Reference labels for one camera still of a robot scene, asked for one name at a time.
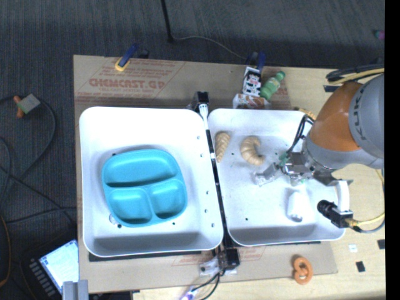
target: white plastic tray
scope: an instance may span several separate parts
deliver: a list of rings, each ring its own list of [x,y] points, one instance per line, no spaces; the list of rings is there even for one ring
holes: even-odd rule
[[[279,162],[278,157],[292,144],[302,116],[299,111],[245,109],[217,109],[209,115],[214,142],[220,131],[231,135],[217,170],[227,229],[242,246],[335,240],[344,234],[344,229],[335,227],[316,208],[323,199],[338,203],[335,187],[315,180],[292,187],[286,176],[262,187],[252,180],[254,171],[263,172],[273,162]],[[241,157],[240,145],[248,136],[257,136],[261,141],[257,151],[266,157],[262,166],[250,165]],[[294,151],[300,148],[301,141]],[[287,215],[288,199],[294,191],[306,196],[302,200],[301,222]]]
[[[202,251],[223,238],[203,121],[187,109],[91,107],[79,119],[82,159],[83,241],[99,257]],[[119,227],[101,184],[112,154],[165,150],[176,159],[187,188],[187,208],[177,218],[146,227]]]

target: light wood surface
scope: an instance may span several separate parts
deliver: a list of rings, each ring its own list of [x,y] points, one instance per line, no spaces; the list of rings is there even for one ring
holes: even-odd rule
[[[85,79],[91,77],[90,72],[88,72],[90,70],[82,70],[82,64],[85,64],[86,67],[92,64],[94,69],[96,66],[101,66],[102,61],[104,62],[104,58],[102,57],[74,58],[78,238],[81,279],[88,280],[89,292],[91,293],[107,290],[135,290],[138,288],[138,284],[142,284],[147,285],[148,288],[140,288],[140,293],[136,293],[134,299],[180,299],[188,288],[188,284],[198,283],[192,278],[196,275],[196,265],[173,267],[168,264],[166,267],[163,267],[161,263],[166,261],[165,259],[137,259],[134,261],[134,268],[132,268],[132,261],[104,261],[95,263],[88,261],[88,252],[82,241],[82,187],[78,119],[84,109],[98,105],[101,102],[96,104],[85,102],[80,98],[81,96],[77,91],[82,91],[83,82]],[[179,66],[179,70],[167,81],[169,84],[168,88],[164,88],[153,99],[153,106],[168,106],[168,99],[170,99],[173,103],[172,107],[179,107],[181,104],[188,103],[194,91],[209,91],[216,107],[229,108],[231,106],[232,98],[240,90],[240,87],[234,89],[231,85],[235,82],[240,85],[245,69],[244,66],[193,62],[185,62],[181,66],[183,62],[174,63]],[[291,105],[299,106],[317,114],[326,99],[330,96],[329,93],[324,91],[323,84],[326,83],[325,75],[331,70],[293,67],[285,67],[283,69],[286,73],[284,87],[288,91]],[[265,68],[264,73],[270,71],[275,72],[277,68]],[[375,170],[365,166],[352,165],[336,171],[334,175],[337,178],[354,180],[350,185],[350,202],[351,210],[354,211],[356,219],[370,219],[381,214],[384,209],[383,190]],[[366,227],[366,229],[373,228],[374,226],[376,224],[372,224]],[[211,299],[384,298],[386,295],[385,250],[378,248],[378,240],[384,238],[384,228],[372,234],[359,234],[348,229],[344,237],[340,240],[327,242],[329,244],[329,248],[327,249],[306,250],[304,246],[266,247],[262,250],[263,255],[260,260],[263,261],[263,266],[265,267],[264,275],[259,274],[259,272],[258,274],[251,273],[252,264],[256,267],[255,262],[248,262],[243,267],[239,266],[239,277],[222,277],[222,283],[218,286]],[[336,267],[325,269],[324,272],[324,268],[321,266],[320,273],[315,275],[309,284],[301,286],[290,277],[291,268],[287,264],[282,264],[282,272],[279,274],[274,275],[271,272],[280,270],[279,264],[273,261],[273,257],[275,254],[283,253],[283,250],[285,252],[288,250],[287,257],[293,257],[294,254],[300,251],[302,254],[309,254],[310,258],[315,257],[314,263],[317,266],[326,261],[327,264],[334,262]],[[358,272],[356,262],[359,261],[362,261],[365,266],[366,270],[364,272]],[[171,272],[160,272],[163,268],[168,268]],[[180,284],[176,284],[176,281],[168,281],[165,278],[166,276],[170,276],[172,279],[178,272],[182,276]],[[241,274],[244,274],[246,278],[241,279]],[[207,291],[211,287],[208,289],[204,288],[204,295],[207,294]]]

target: white screen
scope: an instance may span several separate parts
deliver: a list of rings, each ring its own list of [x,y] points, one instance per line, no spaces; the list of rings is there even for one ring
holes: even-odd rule
[[[62,294],[63,282],[79,281],[78,242],[69,241],[39,259],[53,283]]]

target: croissant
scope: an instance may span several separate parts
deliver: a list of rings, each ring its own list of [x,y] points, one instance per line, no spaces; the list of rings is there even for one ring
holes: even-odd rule
[[[240,152],[244,160],[249,164],[260,166],[264,163],[265,156],[260,156],[256,151],[256,146],[260,146],[260,140],[257,137],[251,136],[243,140],[240,146]]]
[[[225,153],[226,148],[228,147],[229,140],[231,139],[230,135],[226,132],[220,132],[215,137],[216,142],[216,159],[217,162],[221,162],[223,155]]]

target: orange ring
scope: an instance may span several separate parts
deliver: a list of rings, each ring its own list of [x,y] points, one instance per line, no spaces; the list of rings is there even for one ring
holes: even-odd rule
[[[294,260],[293,268],[294,280],[296,280],[298,284],[307,284],[313,277],[313,267],[305,257],[298,257]]]

